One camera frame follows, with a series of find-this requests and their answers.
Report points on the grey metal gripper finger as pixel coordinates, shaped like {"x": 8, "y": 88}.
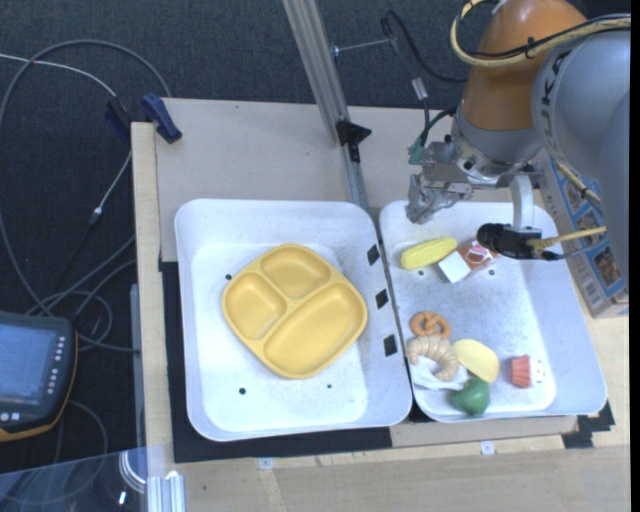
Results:
{"x": 450, "y": 194}
{"x": 420, "y": 202}

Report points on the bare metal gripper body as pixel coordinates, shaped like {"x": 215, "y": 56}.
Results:
{"x": 445, "y": 167}

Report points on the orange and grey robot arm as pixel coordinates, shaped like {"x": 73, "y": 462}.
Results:
{"x": 580, "y": 100}

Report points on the yellow corn cob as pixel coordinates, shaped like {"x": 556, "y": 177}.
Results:
{"x": 427, "y": 253}

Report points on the brown meat print packet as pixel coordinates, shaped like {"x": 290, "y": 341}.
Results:
{"x": 477, "y": 255}

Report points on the white cube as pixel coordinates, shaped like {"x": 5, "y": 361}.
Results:
{"x": 454, "y": 268}

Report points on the orange pretzel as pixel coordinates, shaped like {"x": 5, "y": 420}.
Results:
{"x": 426, "y": 320}

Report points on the white plastic tray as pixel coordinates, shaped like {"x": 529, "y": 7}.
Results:
{"x": 515, "y": 305}
{"x": 210, "y": 390}

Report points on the tan croissant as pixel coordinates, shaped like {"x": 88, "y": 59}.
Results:
{"x": 435, "y": 352}

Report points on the blue printed carton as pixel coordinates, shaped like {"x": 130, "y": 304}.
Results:
{"x": 595, "y": 260}

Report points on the yellow oval slice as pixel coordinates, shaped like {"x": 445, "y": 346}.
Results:
{"x": 477, "y": 357}

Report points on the yellow divided plate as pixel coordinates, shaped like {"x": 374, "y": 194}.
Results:
{"x": 310, "y": 330}

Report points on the pale wood board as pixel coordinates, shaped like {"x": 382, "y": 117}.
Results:
{"x": 250, "y": 160}

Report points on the white crumpled object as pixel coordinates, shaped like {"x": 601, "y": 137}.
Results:
{"x": 427, "y": 379}

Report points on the orange and white cupcake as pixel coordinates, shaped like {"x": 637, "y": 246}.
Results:
{"x": 521, "y": 372}

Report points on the green pepper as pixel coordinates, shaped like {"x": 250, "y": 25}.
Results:
{"x": 472, "y": 397}

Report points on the black cylinder on white bracket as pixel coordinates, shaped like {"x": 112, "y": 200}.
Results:
{"x": 505, "y": 241}

